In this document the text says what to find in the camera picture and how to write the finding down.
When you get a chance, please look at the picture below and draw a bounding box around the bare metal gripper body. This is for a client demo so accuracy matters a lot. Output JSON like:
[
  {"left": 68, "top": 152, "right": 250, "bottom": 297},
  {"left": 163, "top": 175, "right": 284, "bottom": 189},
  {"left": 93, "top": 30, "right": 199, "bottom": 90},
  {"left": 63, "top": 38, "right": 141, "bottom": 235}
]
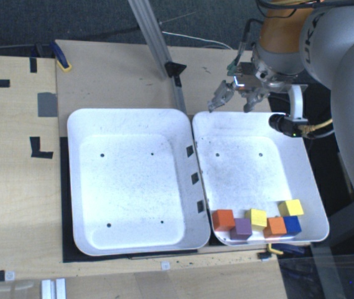
[{"left": 232, "top": 61, "right": 294, "bottom": 99}]

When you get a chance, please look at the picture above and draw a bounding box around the white plastic tray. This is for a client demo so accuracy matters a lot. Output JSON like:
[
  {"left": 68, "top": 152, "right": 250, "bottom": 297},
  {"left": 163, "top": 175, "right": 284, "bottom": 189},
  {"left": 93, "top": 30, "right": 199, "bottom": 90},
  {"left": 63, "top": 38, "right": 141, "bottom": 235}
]
[
  {"left": 67, "top": 108, "right": 212, "bottom": 257},
  {"left": 192, "top": 110, "right": 330, "bottom": 247}
]

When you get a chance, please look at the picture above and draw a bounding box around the pale wood board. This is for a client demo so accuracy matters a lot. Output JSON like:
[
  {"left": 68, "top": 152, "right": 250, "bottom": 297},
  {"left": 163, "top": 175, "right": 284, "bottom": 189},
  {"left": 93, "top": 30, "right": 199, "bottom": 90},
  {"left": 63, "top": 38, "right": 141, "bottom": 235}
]
[{"left": 54, "top": 39, "right": 280, "bottom": 278}]

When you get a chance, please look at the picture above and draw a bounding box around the yellow cube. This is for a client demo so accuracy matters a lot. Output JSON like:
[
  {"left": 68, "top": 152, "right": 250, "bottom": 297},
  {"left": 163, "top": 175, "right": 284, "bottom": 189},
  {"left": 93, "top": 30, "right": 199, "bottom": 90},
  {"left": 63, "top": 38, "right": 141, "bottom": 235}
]
[
  {"left": 277, "top": 199, "right": 305, "bottom": 218},
  {"left": 245, "top": 208, "right": 268, "bottom": 232}
]

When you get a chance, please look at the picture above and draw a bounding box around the orange cube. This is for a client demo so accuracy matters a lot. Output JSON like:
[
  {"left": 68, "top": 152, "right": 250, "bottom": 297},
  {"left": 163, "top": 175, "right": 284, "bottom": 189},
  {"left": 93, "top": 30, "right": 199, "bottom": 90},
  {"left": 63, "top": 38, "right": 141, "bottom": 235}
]
[
  {"left": 263, "top": 216, "right": 288, "bottom": 239},
  {"left": 212, "top": 209, "right": 236, "bottom": 232}
]

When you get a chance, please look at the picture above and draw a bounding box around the purple cube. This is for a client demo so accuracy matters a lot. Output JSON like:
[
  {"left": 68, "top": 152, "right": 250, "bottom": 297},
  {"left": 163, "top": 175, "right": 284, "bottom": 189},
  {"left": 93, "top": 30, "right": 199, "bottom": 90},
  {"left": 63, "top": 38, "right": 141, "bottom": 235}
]
[{"left": 229, "top": 217, "right": 253, "bottom": 241}]

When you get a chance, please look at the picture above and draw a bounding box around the blue cube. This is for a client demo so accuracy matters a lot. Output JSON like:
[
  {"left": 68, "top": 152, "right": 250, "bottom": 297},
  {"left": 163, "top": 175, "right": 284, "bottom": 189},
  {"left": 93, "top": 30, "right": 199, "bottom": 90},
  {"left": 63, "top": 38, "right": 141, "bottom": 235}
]
[{"left": 282, "top": 215, "right": 302, "bottom": 237}]

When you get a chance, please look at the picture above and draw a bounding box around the black cylinder on white bracket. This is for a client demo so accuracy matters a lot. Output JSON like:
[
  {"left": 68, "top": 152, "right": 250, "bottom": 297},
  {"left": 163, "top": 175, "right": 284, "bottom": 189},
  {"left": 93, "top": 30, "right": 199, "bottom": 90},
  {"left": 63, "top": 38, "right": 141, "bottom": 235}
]
[{"left": 268, "top": 84, "right": 309, "bottom": 138}]

